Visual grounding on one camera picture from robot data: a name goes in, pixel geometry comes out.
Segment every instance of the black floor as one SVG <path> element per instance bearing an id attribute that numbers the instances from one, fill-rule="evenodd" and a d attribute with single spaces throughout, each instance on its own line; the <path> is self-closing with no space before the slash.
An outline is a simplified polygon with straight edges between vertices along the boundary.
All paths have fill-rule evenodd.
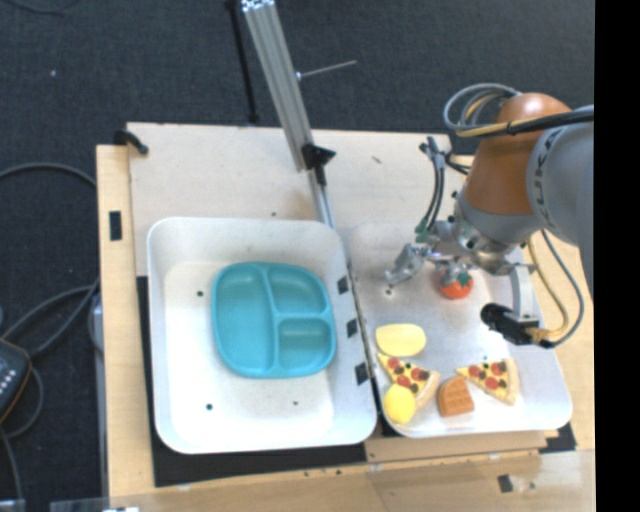
<path id="1" fill-rule="evenodd" d="M 96 144 L 111 143 L 129 121 L 246 124 L 230 3 L 30 0 L 41 9 L 71 4 L 45 14 L 0 0 L 0 169 L 53 162 L 92 178 Z M 594 103 L 595 0 L 280 0 L 278 9 L 299 71 L 358 62 L 302 81 L 314 128 L 444 132 L 445 101 L 480 82 L 548 93 L 571 107 Z M 258 125 L 277 126 L 240 21 Z M 98 272 L 95 189 L 64 170 L 34 169 L 0 174 L 0 333 Z M 80 299 L 8 339 L 36 349 Z M 29 512 L 101 493 L 85 313 L 34 358 L 43 410 L 11 439 Z M 18 428 L 37 403 L 32 382 L 5 429 Z M 0 498 L 15 496 L 0 446 Z"/>

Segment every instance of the wooden table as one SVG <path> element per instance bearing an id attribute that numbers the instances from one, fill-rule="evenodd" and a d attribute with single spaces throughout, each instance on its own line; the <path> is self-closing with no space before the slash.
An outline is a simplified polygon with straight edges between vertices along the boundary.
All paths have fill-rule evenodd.
<path id="1" fill-rule="evenodd" d="M 284 136 L 278 129 L 145 123 L 133 123 L 128 128 L 143 143 L 150 145 L 156 162 L 156 168 L 152 170 L 157 173 L 159 187 L 163 186 L 164 173 L 181 172 L 185 179 L 193 177 L 196 182 L 210 179 L 203 177 L 200 171 L 194 174 L 194 162 L 193 165 L 204 165 L 212 173 L 216 172 L 215 169 L 224 168 L 225 185 L 214 199 L 222 201 L 221 208 L 225 208 L 226 216 L 238 215 L 241 211 L 236 199 L 247 193 L 247 173 L 259 176 L 260 168 L 264 169 L 264 166 L 273 165 L 274 162 L 292 166 L 292 163 L 286 163 L 291 157 Z M 411 170 L 416 166 L 426 168 L 429 165 L 424 155 L 415 151 L 416 141 L 424 140 L 425 136 L 322 130 L 316 131 L 315 136 L 318 145 L 338 153 L 327 168 L 338 231 L 362 219 L 407 220 L 404 210 L 386 201 L 385 198 L 389 196 L 398 198 L 399 203 L 411 203 L 417 197 L 427 197 L 425 190 L 431 186 L 429 172 L 422 171 L 416 183 L 413 179 L 415 170 Z M 255 144 L 248 146 L 246 137 L 250 137 Z M 449 146 L 446 136 L 435 137 L 443 149 Z M 174 149 L 171 149 L 172 153 L 167 153 L 166 165 L 159 168 L 157 162 L 162 160 L 163 151 L 169 151 L 170 148 Z M 184 155 L 184 159 L 176 161 L 175 157 L 170 156 L 175 154 Z M 437 494 L 433 485 L 424 484 L 428 471 L 435 471 L 442 478 L 447 476 L 441 481 L 441 490 L 447 487 L 447 482 L 452 482 L 451 485 L 454 482 L 466 482 L 477 486 L 477 489 L 471 488 L 472 492 L 479 493 L 479 496 L 488 492 L 487 496 L 495 499 L 494 494 L 501 492 L 493 481 L 495 475 L 536 475 L 540 489 L 540 479 L 551 478 L 557 471 L 573 470 L 580 485 L 575 487 L 575 481 L 568 484 L 564 497 L 560 499 L 566 500 L 566 503 L 577 503 L 576 499 L 585 503 L 589 499 L 589 493 L 585 498 L 585 493 L 580 492 L 579 487 L 584 486 L 586 480 L 587 484 L 593 484 L 595 491 L 593 305 L 577 249 L 560 242 L 557 243 L 557 249 L 577 278 L 587 303 L 585 320 L 580 329 L 557 349 L 572 396 L 571 426 L 577 441 L 577 452 L 540 456 L 537 450 L 545 447 L 547 438 L 557 435 L 555 432 L 513 432 L 413 440 L 385 438 L 377 430 L 365 443 L 368 460 L 363 464 L 242 476 L 177 487 L 155 487 L 136 290 L 136 275 L 141 265 L 140 261 L 136 261 L 136 252 L 139 252 L 136 244 L 139 246 L 143 242 L 139 240 L 141 235 L 134 232 L 132 213 L 132 197 L 135 194 L 132 194 L 131 168 L 132 165 L 146 168 L 140 160 L 144 158 L 135 149 L 125 146 L 103 145 L 97 148 L 109 496 L 137 496 L 133 501 L 131 498 L 125 501 L 129 499 L 128 503 L 131 504 L 153 504 L 154 510 L 164 510 L 164 505 L 176 506 L 176 503 L 180 504 L 182 510 L 207 510 L 206 504 L 210 506 L 211 499 L 225 505 L 234 504 L 238 510 L 243 510 L 245 506 L 248 508 L 256 499 L 262 501 L 263 510 L 288 510 L 288 506 L 292 507 L 291 510 L 300 510 L 300 505 L 306 500 L 317 503 L 313 510 L 388 510 L 385 507 L 419 503 L 420 496 L 425 493 L 431 496 Z M 287 178 L 290 185 L 287 186 L 292 187 L 291 203 L 278 205 L 268 211 L 262 208 L 257 213 L 249 212 L 247 216 L 313 218 L 310 196 L 305 195 L 308 192 L 304 192 L 305 185 L 301 185 L 306 183 L 305 178 L 296 175 L 293 169 L 290 172 L 291 179 Z M 244 181 L 236 183 L 236 178 Z M 259 178 L 253 182 L 259 189 Z M 454 190 L 459 182 L 451 180 L 448 186 Z M 199 202 L 193 198 L 190 202 L 197 214 L 200 211 Z M 114 212 L 118 212 L 122 230 L 116 236 L 112 231 Z M 541 260 L 548 262 L 550 258 L 542 244 L 537 243 L 537 247 Z M 550 279 L 562 282 L 560 270 L 554 264 L 547 266 Z M 547 324 L 554 325 L 557 320 L 556 308 L 541 284 L 536 281 L 534 285 Z M 569 310 L 574 311 L 575 298 L 571 291 L 566 286 L 560 290 Z M 447 466 L 446 470 L 442 469 L 443 465 Z M 473 475 L 469 474 L 470 465 Z M 489 491 L 488 474 L 493 475 Z M 407 498 L 409 501 L 398 501 L 399 498 L 394 497 L 396 494 L 393 489 L 397 486 L 411 489 L 410 498 Z M 291 497 L 294 489 L 295 499 Z M 381 494 L 381 489 L 386 489 L 388 493 Z M 297 494 L 301 490 L 304 491 L 304 498 Z M 545 496 L 550 496 L 549 499 L 558 498 L 551 491 L 547 494 Z M 284 496 L 289 500 L 286 506 Z"/>

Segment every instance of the orange waffle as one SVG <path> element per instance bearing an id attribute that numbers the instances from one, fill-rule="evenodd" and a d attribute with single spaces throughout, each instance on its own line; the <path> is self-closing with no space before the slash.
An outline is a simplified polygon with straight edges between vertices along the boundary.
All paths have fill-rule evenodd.
<path id="1" fill-rule="evenodd" d="M 473 411 L 473 399 L 464 377 L 461 375 L 452 377 L 440 386 L 438 409 L 440 409 L 440 414 L 445 417 Z"/>

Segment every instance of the pizza slice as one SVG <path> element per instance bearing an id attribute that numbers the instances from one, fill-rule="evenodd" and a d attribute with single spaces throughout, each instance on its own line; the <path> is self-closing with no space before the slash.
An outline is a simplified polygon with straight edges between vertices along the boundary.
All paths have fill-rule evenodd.
<path id="1" fill-rule="evenodd" d="M 456 373 L 509 405 L 515 403 L 520 392 L 518 368 L 510 357 L 462 366 Z"/>
<path id="2" fill-rule="evenodd" d="M 394 384 L 411 390 L 418 408 L 424 407 L 434 397 L 440 384 L 439 372 L 381 353 L 378 353 L 378 360 Z"/>

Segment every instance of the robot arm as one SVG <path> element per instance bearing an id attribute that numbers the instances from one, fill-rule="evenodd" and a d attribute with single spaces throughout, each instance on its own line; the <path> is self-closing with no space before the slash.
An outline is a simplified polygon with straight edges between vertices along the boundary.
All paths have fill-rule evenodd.
<path id="1" fill-rule="evenodd" d="M 451 123 L 448 112 L 454 100 L 472 93 L 461 121 Z M 469 125 L 496 101 L 500 105 L 492 123 Z M 508 276 L 513 307 L 488 304 L 482 320 L 513 343 L 551 348 L 552 342 L 533 334 L 539 324 L 530 281 L 535 266 L 514 263 L 508 256 L 535 232 L 549 231 L 579 247 L 593 297 L 593 106 L 572 111 L 544 94 L 480 84 L 452 98 L 444 118 L 457 135 L 481 137 L 473 165 L 456 196 L 454 215 L 436 220 L 437 208 L 430 219 L 428 212 L 416 228 L 416 242 L 423 245 L 405 246 L 395 268 L 386 273 L 387 281 L 395 285 L 411 277 L 424 260 L 441 270 L 443 286 L 474 268 Z M 429 140 L 421 149 L 436 176 L 444 173 L 435 142 Z"/>

